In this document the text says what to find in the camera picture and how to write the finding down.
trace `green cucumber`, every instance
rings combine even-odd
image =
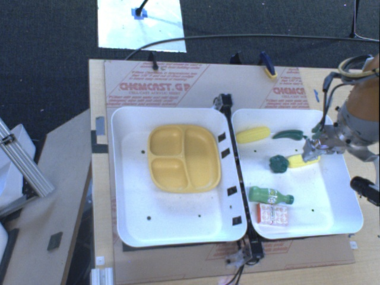
[[[291,138],[293,140],[301,140],[303,138],[303,131],[301,130],[286,130],[276,133],[273,136],[273,139],[276,140],[278,138]]]

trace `yellow corn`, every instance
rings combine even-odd
[[[298,167],[307,166],[309,164],[314,164],[318,162],[321,159],[321,157],[318,156],[316,160],[304,162],[302,159],[302,155],[297,154],[297,155],[289,156],[287,159],[289,161],[289,168],[298,168]]]
[[[256,140],[262,140],[271,134],[267,126],[258,126],[236,134],[236,141],[239,144],[251,143]]]

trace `white tray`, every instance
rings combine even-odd
[[[153,129],[169,124],[203,126],[214,135],[219,154],[229,148],[230,154],[220,158],[217,187],[175,194],[155,186],[148,167],[148,137]],[[123,242],[134,247],[226,242],[245,234],[245,211],[223,114],[214,109],[122,107],[112,115],[111,129],[110,160],[115,165],[117,225]],[[223,133],[226,139],[218,142]],[[228,196],[231,187],[236,192]]]
[[[271,135],[263,140],[237,144],[248,193],[250,186],[278,189],[292,194],[294,203],[288,205],[288,226],[258,224],[256,203],[250,202],[255,230],[268,239],[355,233],[362,228],[363,216],[343,155],[324,155],[318,163],[273,173],[269,159],[301,154],[305,140],[272,139],[280,131],[300,129],[311,136],[311,129],[321,120],[317,110],[242,109],[233,115],[235,134],[256,126],[267,126]]]

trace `yellow plate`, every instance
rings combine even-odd
[[[162,190],[205,192],[220,182],[218,147],[210,131],[196,125],[165,125],[148,140],[149,171]]]

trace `wooden surface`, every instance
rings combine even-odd
[[[66,284],[90,182],[89,128],[86,111],[47,135],[39,167],[56,189],[28,203],[5,225],[20,230],[5,285]],[[48,251],[50,236],[59,232],[60,246]]]
[[[90,62],[90,75],[94,78],[94,83],[91,80],[91,89],[101,88],[101,80],[104,80],[104,73],[99,67],[102,67],[102,61]],[[300,73],[306,94],[308,95],[309,105],[311,109],[322,109],[322,91],[321,86],[323,79],[331,72],[330,69],[311,69],[302,68]],[[314,90],[319,93],[319,100],[317,102]],[[105,100],[104,90],[102,96],[91,97],[91,104],[98,105],[95,114],[91,115],[91,119],[98,116],[105,116]],[[335,106],[342,105],[349,94],[348,88],[340,88],[335,92],[334,100],[332,102],[332,109],[329,112],[331,119],[336,119]],[[91,129],[94,129],[94,123],[91,124]],[[378,144],[371,147],[375,153],[379,152]],[[100,158],[99,154],[93,155],[93,164],[101,163],[105,169],[97,170],[95,173],[104,176],[101,179],[102,184],[94,189],[93,197],[99,198],[98,201],[94,200],[94,218],[95,218],[95,244],[96,256],[104,256],[106,265],[105,267],[112,267],[113,265],[113,249],[112,249],[112,228],[110,220],[110,201],[108,199],[109,186],[107,187],[106,175],[109,173],[108,164],[106,163],[107,155]],[[349,168],[350,176],[362,176],[374,181],[375,171],[372,163],[362,163],[350,154],[345,154],[347,167]],[[370,204],[366,199],[359,199],[360,206],[363,211],[364,225],[363,229],[351,237],[358,245],[358,249],[354,251],[356,263],[350,265],[337,265],[329,267],[305,268],[300,270],[286,270],[286,271],[272,271],[267,273],[254,273],[244,274],[241,277],[240,284],[375,284],[380,278],[380,231],[379,231],[379,209],[378,207]],[[178,281],[165,281],[157,283],[146,284],[168,284],[168,285],[203,285],[203,284],[225,284],[229,280],[228,277],[209,277],[198,278],[190,280]]]

